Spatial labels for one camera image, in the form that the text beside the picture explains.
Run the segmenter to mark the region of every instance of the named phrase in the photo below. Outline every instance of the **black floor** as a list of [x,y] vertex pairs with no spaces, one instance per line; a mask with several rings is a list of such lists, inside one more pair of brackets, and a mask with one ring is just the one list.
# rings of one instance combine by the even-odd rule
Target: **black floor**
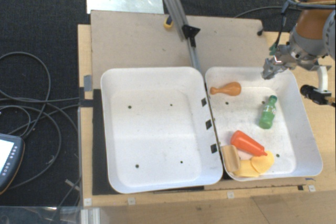
[[[234,17],[246,10],[262,6],[281,6],[285,0],[181,0],[187,14]],[[259,18],[265,30],[277,31],[279,10],[250,13],[246,18]],[[290,11],[285,31],[289,31],[298,17]],[[50,100],[78,97],[77,25],[90,23],[86,14],[86,0],[0,0],[0,57],[13,51],[23,51],[41,59],[51,76]],[[44,100],[47,76],[35,59],[12,55],[0,60],[0,89],[14,97]],[[76,104],[58,102],[62,107]],[[2,101],[0,105],[17,104]],[[30,104],[40,109],[40,104]],[[77,109],[67,110],[77,120]],[[53,115],[62,134],[60,155],[53,166],[36,180],[10,189],[0,196],[0,206],[52,206],[64,198],[70,187],[68,179],[79,177],[77,133],[62,115]],[[0,115],[0,133],[9,133],[26,121],[22,111],[6,109]],[[26,153],[13,185],[38,174],[48,166],[57,151],[56,127],[42,119],[26,140]],[[73,205],[78,193],[73,193],[65,205]]]

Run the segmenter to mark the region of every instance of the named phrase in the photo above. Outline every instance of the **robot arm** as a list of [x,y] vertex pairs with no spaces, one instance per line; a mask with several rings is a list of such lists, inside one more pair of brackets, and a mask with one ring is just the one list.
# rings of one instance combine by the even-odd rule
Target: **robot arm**
[[300,7],[304,8],[305,4],[307,9],[301,12],[290,33],[289,42],[286,45],[275,44],[275,53],[265,60],[261,75],[264,79],[271,79],[277,73],[296,66],[317,71],[319,88],[304,86],[301,93],[318,104],[328,104],[331,93],[326,88],[330,66],[319,65],[318,59],[330,55],[335,60],[335,0],[308,0]]

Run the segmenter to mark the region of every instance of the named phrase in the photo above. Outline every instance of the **toy chicken leg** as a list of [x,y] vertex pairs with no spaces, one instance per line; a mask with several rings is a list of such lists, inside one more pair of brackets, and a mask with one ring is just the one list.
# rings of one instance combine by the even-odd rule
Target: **toy chicken leg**
[[225,93],[231,96],[237,96],[240,94],[241,92],[241,85],[238,82],[231,82],[227,85],[225,85],[222,88],[215,88],[215,87],[211,87],[210,88],[210,93],[211,94],[216,94],[216,93]]

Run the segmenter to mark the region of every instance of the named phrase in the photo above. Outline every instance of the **handheld device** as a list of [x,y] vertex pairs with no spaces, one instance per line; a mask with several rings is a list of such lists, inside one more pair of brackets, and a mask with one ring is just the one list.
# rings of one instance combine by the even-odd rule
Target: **handheld device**
[[0,134],[0,195],[13,181],[22,162],[25,143],[21,137]]

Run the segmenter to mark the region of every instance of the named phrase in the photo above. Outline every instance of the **white plastic tray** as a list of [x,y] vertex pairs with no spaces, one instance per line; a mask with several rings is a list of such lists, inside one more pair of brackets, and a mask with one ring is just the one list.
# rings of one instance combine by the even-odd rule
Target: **white plastic tray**
[[209,185],[221,179],[222,161],[197,70],[110,69],[101,77],[101,92],[108,175],[116,191]]
[[[241,94],[231,97],[226,94],[209,95],[218,140],[230,144],[236,130],[241,130],[270,150],[275,157],[271,169],[256,178],[237,177],[240,181],[279,177],[314,176],[322,170],[322,159],[318,151],[301,95],[294,75],[290,71],[279,73],[271,80],[261,77],[261,68],[213,67],[206,73],[208,90],[221,88],[237,81]],[[258,126],[263,101],[276,95],[277,114],[273,126],[264,130]],[[251,155],[239,151],[241,159]]]

